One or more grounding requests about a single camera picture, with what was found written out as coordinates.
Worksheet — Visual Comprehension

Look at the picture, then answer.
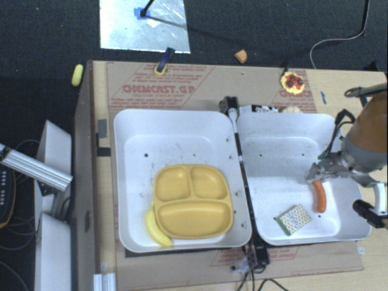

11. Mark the green and yellow patterned carton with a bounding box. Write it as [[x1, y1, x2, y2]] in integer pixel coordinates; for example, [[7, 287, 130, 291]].
[[275, 204, 313, 236]]

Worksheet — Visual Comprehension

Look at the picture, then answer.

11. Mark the thin black and white rod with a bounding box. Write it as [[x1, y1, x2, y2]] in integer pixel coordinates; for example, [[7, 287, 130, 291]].
[[229, 107, 262, 250]]

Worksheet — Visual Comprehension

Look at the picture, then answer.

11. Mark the orange sausage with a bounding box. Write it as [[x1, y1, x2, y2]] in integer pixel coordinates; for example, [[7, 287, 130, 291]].
[[312, 179, 328, 214]]

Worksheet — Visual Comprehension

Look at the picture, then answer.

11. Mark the yellow banana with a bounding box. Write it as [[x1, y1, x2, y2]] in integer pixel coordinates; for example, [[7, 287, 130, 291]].
[[144, 206, 174, 248]]

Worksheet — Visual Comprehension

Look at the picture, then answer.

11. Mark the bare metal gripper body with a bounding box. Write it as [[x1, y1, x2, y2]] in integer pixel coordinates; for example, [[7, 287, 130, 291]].
[[315, 152, 354, 179]]

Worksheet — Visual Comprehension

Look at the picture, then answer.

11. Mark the yellow corn cob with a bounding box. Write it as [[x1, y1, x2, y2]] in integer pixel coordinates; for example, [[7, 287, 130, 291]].
[[71, 64, 84, 87]]

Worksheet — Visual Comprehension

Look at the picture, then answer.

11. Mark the brown cardboard board red print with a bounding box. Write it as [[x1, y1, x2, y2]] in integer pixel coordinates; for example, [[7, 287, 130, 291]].
[[105, 61, 364, 281]]

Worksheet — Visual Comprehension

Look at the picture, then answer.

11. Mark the white plastic tray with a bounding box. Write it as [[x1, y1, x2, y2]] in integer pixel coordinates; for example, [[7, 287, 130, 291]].
[[236, 111, 372, 246], [113, 108, 253, 253]]

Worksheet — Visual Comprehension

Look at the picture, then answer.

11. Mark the black cylinder on white bracket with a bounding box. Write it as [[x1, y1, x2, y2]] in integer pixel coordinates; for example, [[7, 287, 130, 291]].
[[352, 181, 388, 229]]

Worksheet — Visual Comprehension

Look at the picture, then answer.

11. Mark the brown biscuit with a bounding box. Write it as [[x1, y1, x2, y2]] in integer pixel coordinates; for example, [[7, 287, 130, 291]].
[[233, 48, 248, 64]]

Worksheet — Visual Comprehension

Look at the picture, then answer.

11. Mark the yellow divided plate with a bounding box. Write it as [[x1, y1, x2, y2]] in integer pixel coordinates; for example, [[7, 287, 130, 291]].
[[152, 163, 235, 240]]

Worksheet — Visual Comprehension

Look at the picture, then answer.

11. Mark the yellow pizza slice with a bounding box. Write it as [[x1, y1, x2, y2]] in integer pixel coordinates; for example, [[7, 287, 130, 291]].
[[279, 71, 306, 95]]

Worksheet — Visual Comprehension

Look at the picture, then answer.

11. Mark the beige bread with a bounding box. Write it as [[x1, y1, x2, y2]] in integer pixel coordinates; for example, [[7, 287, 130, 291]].
[[281, 105, 304, 115]]

